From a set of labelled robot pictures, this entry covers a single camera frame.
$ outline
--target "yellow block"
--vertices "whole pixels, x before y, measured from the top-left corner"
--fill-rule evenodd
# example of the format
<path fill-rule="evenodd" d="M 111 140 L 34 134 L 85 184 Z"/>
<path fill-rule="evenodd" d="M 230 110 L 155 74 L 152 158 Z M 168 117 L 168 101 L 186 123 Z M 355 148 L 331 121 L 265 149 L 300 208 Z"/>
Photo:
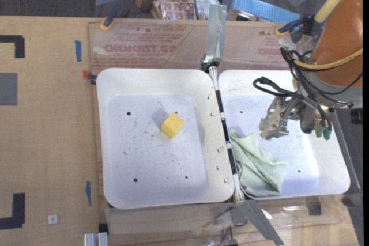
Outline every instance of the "yellow block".
<path fill-rule="evenodd" d="M 178 117 L 176 114 L 172 113 L 166 118 L 160 127 L 160 130 L 165 133 L 170 138 L 173 138 L 177 132 L 184 125 L 184 121 Z"/>

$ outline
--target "green cloth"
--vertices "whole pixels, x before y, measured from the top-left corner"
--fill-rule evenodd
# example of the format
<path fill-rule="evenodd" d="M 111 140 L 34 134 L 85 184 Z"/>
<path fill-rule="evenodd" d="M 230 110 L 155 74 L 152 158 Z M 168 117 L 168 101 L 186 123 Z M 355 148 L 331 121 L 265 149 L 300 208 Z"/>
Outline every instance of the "green cloth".
<path fill-rule="evenodd" d="M 234 130 L 229 134 L 236 162 L 241 168 L 239 177 L 243 190 L 257 197 L 280 195 L 288 164 L 263 150 L 255 134 L 245 138 Z"/>

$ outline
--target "white tray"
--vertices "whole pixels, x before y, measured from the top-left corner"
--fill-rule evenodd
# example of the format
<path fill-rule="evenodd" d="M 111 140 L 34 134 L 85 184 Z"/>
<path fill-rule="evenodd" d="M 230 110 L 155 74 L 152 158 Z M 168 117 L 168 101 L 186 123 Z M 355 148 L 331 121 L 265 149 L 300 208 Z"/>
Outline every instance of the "white tray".
<path fill-rule="evenodd" d="M 107 69 L 96 84 L 104 194 L 112 206 L 213 203 L 232 196 L 231 166 L 207 74 Z M 160 126 L 172 112 L 185 124 L 170 139 Z"/>
<path fill-rule="evenodd" d="M 219 87 L 228 129 L 241 136 L 254 133 L 260 145 L 289 165 L 282 194 L 256 199 L 342 194 L 350 178 L 336 134 L 326 141 L 315 133 L 305 134 L 300 122 L 289 120 L 289 135 L 265 140 L 260 137 L 260 119 L 274 96 L 253 87 L 256 78 L 266 77 L 279 87 L 293 90 L 289 71 L 227 70 L 219 76 Z"/>

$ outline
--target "small white square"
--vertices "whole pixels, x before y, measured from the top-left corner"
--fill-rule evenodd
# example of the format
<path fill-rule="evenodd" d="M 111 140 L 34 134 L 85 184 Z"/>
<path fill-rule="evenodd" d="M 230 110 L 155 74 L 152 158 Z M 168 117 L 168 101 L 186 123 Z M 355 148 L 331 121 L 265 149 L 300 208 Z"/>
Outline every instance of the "small white square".
<path fill-rule="evenodd" d="M 59 220 L 59 218 L 58 218 L 57 214 L 48 216 L 48 224 L 49 225 L 57 224 L 58 220 Z"/>

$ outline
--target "gray square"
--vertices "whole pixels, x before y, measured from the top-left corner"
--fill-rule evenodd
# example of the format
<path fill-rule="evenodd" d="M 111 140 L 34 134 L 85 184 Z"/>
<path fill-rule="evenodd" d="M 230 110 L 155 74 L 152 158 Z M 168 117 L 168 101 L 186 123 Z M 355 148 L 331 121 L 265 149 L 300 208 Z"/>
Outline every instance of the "gray square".
<path fill-rule="evenodd" d="M 0 105 L 18 104 L 18 74 L 0 73 Z"/>

